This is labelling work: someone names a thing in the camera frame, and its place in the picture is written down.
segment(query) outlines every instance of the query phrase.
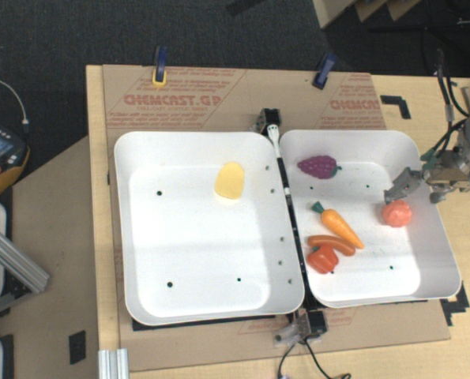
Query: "wooden table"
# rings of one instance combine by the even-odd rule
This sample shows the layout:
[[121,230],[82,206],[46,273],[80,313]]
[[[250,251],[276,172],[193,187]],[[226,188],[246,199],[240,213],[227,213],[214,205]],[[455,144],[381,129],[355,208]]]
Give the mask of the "wooden table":
[[[96,297],[101,350],[120,348],[115,268],[111,229],[111,199],[107,184],[107,138],[103,106],[102,66],[87,66],[89,145],[92,169],[92,212],[96,258]],[[470,79],[455,80],[470,87]],[[379,95],[402,96],[412,120],[404,120],[395,106],[382,106],[388,129],[409,135],[425,152],[446,131],[442,98],[433,77],[373,76]],[[470,303],[470,192],[452,193],[438,205],[453,247]],[[453,315],[452,339],[358,351],[320,354],[319,362],[330,375],[350,372],[360,378],[470,378],[470,307]],[[143,378],[274,378],[278,358],[193,366],[173,370],[132,373]],[[291,377],[320,377],[310,356],[286,359],[284,372]]]

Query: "toy pepper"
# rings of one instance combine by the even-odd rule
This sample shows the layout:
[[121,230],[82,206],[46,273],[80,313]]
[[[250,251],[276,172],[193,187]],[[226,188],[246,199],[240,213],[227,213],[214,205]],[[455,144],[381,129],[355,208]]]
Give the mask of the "toy pepper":
[[338,256],[332,247],[323,245],[314,249],[314,252],[306,257],[306,262],[317,272],[327,274],[337,266]]

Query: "gray carpet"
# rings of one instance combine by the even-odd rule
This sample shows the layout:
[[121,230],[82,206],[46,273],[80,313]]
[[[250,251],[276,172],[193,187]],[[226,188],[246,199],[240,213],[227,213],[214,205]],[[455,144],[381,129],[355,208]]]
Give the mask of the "gray carpet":
[[[453,77],[470,77],[470,28],[429,32],[373,27],[470,18],[470,0],[425,0],[401,20],[386,8],[361,23],[347,9],[321,30],[312,0],[0,0],[0,79],[20,94],[32,122],[32,172],[87,133],[85,66],[149,64],[156,45],[168,65],[314,69],[325,52],[335,70],[430,75],[438,47]],[[19,129],[19,107],[0,86],[0,123]]]

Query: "orange carrot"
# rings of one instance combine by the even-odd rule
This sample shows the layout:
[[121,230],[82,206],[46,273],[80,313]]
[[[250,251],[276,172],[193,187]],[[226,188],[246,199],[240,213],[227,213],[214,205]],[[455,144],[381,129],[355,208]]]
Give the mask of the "orange carrot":
[[364,249],[363,242],[361,242],[358,235],[352,230],[340,213],[334,209],[324,209],[320,202],[316,202],[312,210],[321,214],[321,221],[333,233],[344,238],[358,249]]

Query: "toy fruit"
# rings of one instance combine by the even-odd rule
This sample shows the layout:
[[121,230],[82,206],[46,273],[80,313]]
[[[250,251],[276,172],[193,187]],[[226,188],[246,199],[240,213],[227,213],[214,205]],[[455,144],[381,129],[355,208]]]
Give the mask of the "toy fruit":
[[316,178],[327,179],[335,176],[341,167],[337,166],[337,161],[331,156],[315,156],[298,163],[298,168]]
[[392,227],[403,227],[412,220],[412,210],[405,201],[399,199],[384,206],[382,217]]
[[310,247],[330,246],[334,250],[340,251],[344,256],[353,256],[355,247],[344,238],[331,235],[314,235],[306,241]]
[[364,244],[358,235],[352,230],[344,218],[334,209],[324,209],[320,202],[312,206],[314,212],[321,214],[321,221],[336,235],[344,238],[358,249],[364,249]]
[[217,175],[214,190],[222,197],[238,199],[242,196],[245,171],[238,163],[225,164]]
[[324,245],[310,253],[306,257],[306,262],[320,274],[327,274],[337,266],[338,256],[332,247]]

